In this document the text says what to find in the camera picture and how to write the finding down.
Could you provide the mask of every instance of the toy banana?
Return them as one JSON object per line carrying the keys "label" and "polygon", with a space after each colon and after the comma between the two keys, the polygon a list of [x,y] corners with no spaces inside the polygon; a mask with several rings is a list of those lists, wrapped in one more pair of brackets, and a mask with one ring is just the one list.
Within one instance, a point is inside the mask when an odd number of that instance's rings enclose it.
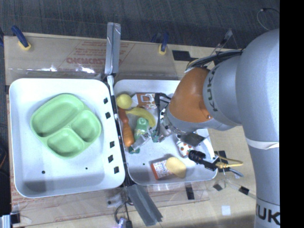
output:
{"label": "toy banana", "polygon": [[147,119],[149,121],[150,127],[154,127],[156,125],[154,116],[146,109],[143,109],[140,107],[134,107],[131,110],[125,111],[125,112],[126,112],[126,114],[133,114],[133,115]]}

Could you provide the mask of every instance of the green divided plate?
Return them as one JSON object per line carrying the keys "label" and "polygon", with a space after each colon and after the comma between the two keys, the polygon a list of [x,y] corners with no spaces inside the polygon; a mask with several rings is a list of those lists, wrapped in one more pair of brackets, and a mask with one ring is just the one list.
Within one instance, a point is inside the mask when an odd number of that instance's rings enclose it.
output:
{"label": "green divided plate", "polygon": [[52,153],[72,158],[100,135],[99,119],[78,97],[60,94],[43,104],[30,119],[33,133]]}

